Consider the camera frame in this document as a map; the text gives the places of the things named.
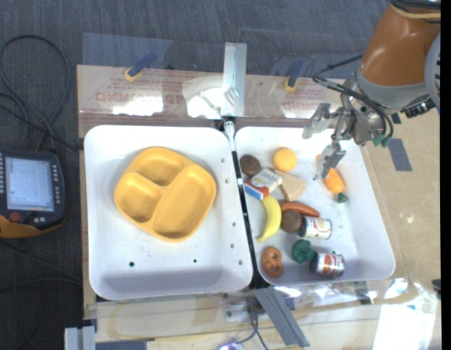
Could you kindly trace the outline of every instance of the can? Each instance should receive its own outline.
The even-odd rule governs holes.
[[[332,234],[332,221],[317,217],[303,217],[303,226],[298,235],[305,238],[327,240]]]
[[[321,275],[341,277],[345,271],[345,259],[341,254],[317,252],[310,261],[310,271]]]

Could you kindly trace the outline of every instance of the toy banana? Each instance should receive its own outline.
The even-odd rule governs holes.
[[[281,226],[282,211],[279,202],[272,195],[267,195],[262,199],[262,203],[267,212],[267,221],[264,227],[264,232],[257,239],[263,242],[266,238],[275,235]]]

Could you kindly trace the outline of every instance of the dark floor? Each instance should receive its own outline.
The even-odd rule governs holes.
[[[0,0],[0,48],[20,35],[36,35],[55,43],[68,58],[70,88],[66,97],[64,62],[49,42],[30,37],[9,43],[0,63],[0,92],[29,102],[31,122],[42,128],[38,110],[47,119],[62,107],[52,126],[67,186],[67,219],[63,227],[37,238],[0,242],[0,349],[63,349],[66,327],[82,321],[82,289],[78,284],[48,281],[19,284],[39,277],[66,278],[58,266],[81,278],[81,238],[77,139],[76,65],[83,63],[90,34],[168,39],[181,42],[245,42],[247,69],[275,74],[286,55],[307,55],[325,66],[362,53],[386,0]],[[351,67],[328,77],[347,77]],[[0,104],[22,115],[9,97]],[[49,149],[39,146],[41,133],[0,108],[0,147]],[[24,251],[18,254],[10,246]]]

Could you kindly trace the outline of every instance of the yellow plate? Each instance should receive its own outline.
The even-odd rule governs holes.
[[[189,238],[207,216],[216,182],[196,162],[164,147],[150,147],[127,167],[114,200],[132,223],[169,242]]]

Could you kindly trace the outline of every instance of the blue and yellow clamp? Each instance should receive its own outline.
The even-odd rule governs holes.
[[[143,74],[143,69],[150,67],[151,63],[153,63],[156,59],[157,56],[154,53],[149,53],[148,55],[144,56],[132,67],[125,70],[125,79],[128,82],[132,82],[133,80],[138,79]]]
[[[293,68],[293,71],[291,72],[290,76],[285,79],[285,85],[284,88],[288,92],[293,92],[295,88],[297,87],[297,79],[299,76],[299,73],[301,72],[301,69],[303,67],[303,61],[298,60],[295,63],[295,66]]]

